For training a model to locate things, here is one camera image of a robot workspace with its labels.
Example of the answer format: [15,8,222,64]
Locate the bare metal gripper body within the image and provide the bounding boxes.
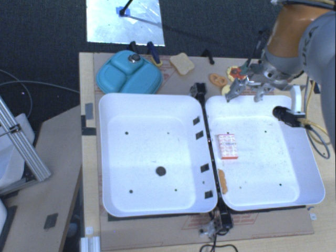
[245,62,292,91]

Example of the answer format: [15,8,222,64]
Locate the red and yellow pizza slice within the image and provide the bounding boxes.
[226,65,249,82]

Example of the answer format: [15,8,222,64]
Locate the orange pretzel biscuit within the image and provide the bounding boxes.
[208,73,228,87]

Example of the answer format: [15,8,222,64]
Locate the pink and white carton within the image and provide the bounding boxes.
[217,133,239,160]

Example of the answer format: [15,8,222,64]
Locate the tan bread slice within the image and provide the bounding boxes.
[169,52,196,76]

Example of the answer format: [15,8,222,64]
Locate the thin black rod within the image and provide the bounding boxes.
[198,93,224,213]

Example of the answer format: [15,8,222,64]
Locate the white plastic tray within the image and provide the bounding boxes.
[98,92,219,218]
[204,95,327,212]

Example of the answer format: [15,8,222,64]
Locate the orange sausage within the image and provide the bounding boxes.
[217,169,229,195]

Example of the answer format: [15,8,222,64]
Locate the blue divided plate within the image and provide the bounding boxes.
[96,49,164,95]

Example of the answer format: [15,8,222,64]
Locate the brown cardboard board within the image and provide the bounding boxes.
[93,52,315,251]

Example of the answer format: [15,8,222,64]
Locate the black cylinder on white bracket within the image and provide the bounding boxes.
[272,85,307,128]

